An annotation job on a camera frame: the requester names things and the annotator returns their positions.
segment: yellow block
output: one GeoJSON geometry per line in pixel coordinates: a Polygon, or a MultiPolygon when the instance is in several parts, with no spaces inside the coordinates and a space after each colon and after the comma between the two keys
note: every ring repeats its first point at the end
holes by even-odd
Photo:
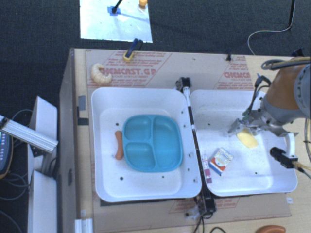
{"type": "Polygon", "coordinates": [[[258,145],[257,140],[247,128],[244,128],[242,131],[238,132],[237,138],[249,149],[258,145]]]}

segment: white curled object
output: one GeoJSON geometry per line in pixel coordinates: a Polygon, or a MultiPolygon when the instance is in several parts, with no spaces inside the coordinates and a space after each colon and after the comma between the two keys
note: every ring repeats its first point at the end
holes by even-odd
{"type": "Polygon", "coordinates": [[[104,69],[104,66],[102,64],[94,64],[91,68],[91,78],[96,83],[100,83],[100,84],[111,83],[112,81],[111,73],[108,73],[108,75],[105,75],[101,72],[101,69],[104,69]]]}

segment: electronic device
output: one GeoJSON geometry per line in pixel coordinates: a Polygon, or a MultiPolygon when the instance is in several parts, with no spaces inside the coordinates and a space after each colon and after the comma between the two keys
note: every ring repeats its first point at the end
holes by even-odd
{"type": "Polygon", "coordinates": [[[13,139],[6,133],[0,132],[0,179],[9,171],[13,156],[13,139]]]}

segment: white cable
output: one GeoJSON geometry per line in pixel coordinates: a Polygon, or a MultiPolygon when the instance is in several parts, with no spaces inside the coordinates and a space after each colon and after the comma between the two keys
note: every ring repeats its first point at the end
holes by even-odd
{"type": "Polygon", "coordinates": [[[294,9],[293,9],[293,16],[292,16],[292,22],[291,24],[284,30],[258,30],[256,32],[253,32],[247,39],[247,45],[248,45],[248,48],[251,50],[252,54],[255,55],[255,53],[253,52],[251,46],[249,45],[249,39],[257,34],[257,33],[260,33],[260,32],[271,32],[271,33],[281,33],[281,32],[285,32],[285,31],[288,31],[291,27],[292,27],[292,24],[293,24],[293,18],[294,18],[294,14],[295,14],[295,7],[296,7],[296,3],[294,3],[294,9]]]}

